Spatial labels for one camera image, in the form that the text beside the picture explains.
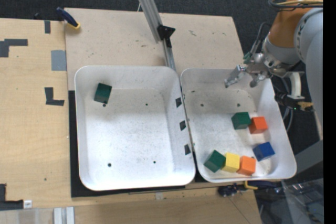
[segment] white plastic tray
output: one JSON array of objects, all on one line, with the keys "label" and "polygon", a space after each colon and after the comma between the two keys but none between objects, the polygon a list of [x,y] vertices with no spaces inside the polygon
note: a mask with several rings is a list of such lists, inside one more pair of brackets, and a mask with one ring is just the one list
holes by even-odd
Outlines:
[{"label": "white plastic tray", "polygon": [[[112,86],[106,106],[98,83]],[[75,75],[79,176],[92,190],[183,186],[195,176],[177,73],[168,67],[86,66]]]},{"label": "white plastic tray", "polygon": [[[189,119],[197,167],[202,177],[212,183],[240,180],[285,179],[296,173],[296,161],[287,132],[274,100],[269,79],[251,88],[251,76],[225,88],[224,80],[232,70],[186,69],[181,74],[185,108]],[[249,112],[250,117],[264,116],[268,130],[251,135],[249,129],[235,130],[231,117],[236,112]],[[254,157],[253,148],[270,142],[275,155],[257,162],[252,176],[219,170],[211,172],[203,164],[213,150]]]}]

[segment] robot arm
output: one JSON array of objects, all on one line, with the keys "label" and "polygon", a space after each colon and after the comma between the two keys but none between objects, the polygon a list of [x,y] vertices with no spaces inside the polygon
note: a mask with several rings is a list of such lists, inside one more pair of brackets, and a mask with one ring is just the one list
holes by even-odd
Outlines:
[{"label": "robot arm", "polygon": [[[302,61],[306,65],[314,109],[323,126],[323,0],[275,1],[268,1],[278,11],[268,35],[263,42],[257,38],[251,51],[244,56],[245,66],[237,66],[225,80],[225,86],[238,82],[245,73],[252,77],[251,87],[272,76],[289,77],[291,94],[278,95],[277,101],[288,107],[308,110],[301,96],[300,73],[291,71]],[[258,36],[264,26],[261,25]],[[256,53],[260,43],[261,52]]]}]

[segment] wooden block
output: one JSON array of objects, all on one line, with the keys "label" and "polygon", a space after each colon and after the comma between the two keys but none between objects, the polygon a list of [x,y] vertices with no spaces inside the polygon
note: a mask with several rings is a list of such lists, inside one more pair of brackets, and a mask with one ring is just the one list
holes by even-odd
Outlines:
[{"label": "wooden block", "polygon": [[224,162],[225,157],[218,151],[214,150],[205,161],[204,166],[215,173],[223,166]]},{"label": "wooden block", "polygon": [[110,98],[111,90],[112,86],[99,83],[97,86],[96,93],[94,95],[94,100],[100,103],[107,104]]},{"label": "wooden block", "polygon": [[239,166],[240,166],[240,156],[231,152],[227,152],[225,154],[225,162],[224,165],[222,167],[222,170],[224,171],[228,171],[231,173],[235,173],[238,171]]},{"label": "wooden block", "polygon": [[256,171],[256,159],[242,156],[240,157],[240,168],[237,173],[250,176]]},{"label": "wooden block", "polygon": [[263,116],[253,117],[251,124],[248,126],[251,134],[260,134],[268,129],[266,120]]},{"label": "wooden block", "polygon": [[231,118],[235,130],[246,129],[251,124],[248,112],[237,112]]},{"label": "wooden block", "polygon": [[269,142],[262,143],[255,148],[253,148],[253,152],[257,157],[257,160],[260,162],[263,159],[270,158],[275,154],[271,144]]}]

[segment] black bracket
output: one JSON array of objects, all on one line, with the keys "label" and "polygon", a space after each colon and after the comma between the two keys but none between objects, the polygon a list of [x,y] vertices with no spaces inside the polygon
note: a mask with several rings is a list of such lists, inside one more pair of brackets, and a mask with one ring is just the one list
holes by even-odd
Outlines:
[{"label": "black bracket", "polygon": [[164,25],[159,25],[157,28],[161,40],[165,40],[167,47],[171,48],[172,44],[170,42],[170,36],[175,32],[176,29]]}]

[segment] wooden tabletop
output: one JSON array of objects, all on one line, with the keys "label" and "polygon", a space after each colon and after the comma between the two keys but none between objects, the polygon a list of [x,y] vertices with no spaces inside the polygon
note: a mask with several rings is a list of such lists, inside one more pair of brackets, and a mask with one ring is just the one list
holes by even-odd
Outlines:
[{"label": "wooden tabletop", "polygon": [[[221,217],[235,212],[244,216],[238,223],[260,223],[252,191],[229,200],[217,194],[214,187],[219,184],[190,183],[183,190],[163,192],[160,201],[156,192],[71,197],[68,90],[73,89],[76,70],[97,61],[101,65],[164,65],[164,58],[142,13],[68,11],[81,23],[80,34],[64,22],[51,21],[50,33],[46,33],[43,20],[0,19],[0,41],[28,41],[28,46],[9,46],[8,57],[0,57],[0,183],[7,184],[6,200],[32,200],[33,208],[76,206],[76,217],[84,219],[93,217],[96,210],[109,216],[113,212],[109,205],[115,203],[120,204],[115,208],[132,203],[129,205],[139,214],[146,206],[158,206],[164,213],[163,204],[176,208],[181,205],[188,212],[210,201],[217,207],[234,205],[227,213],[221,211]],[[179,74],[188,67],[232,68],[241,63],[243,53],[231,17],[161,16],[164,24],[176,28],[171,41]],[[119,55],[98,53],[99,48],[116,46]],[[51,52],[55,50],[66,51],[67,71],[52,69]],[[64,100],[64,104],[47,105],[46,87],[52,87],[54,99]],[[248,213],[237,206],[242,202],[248,204],[242,207],[250,210]]]}]

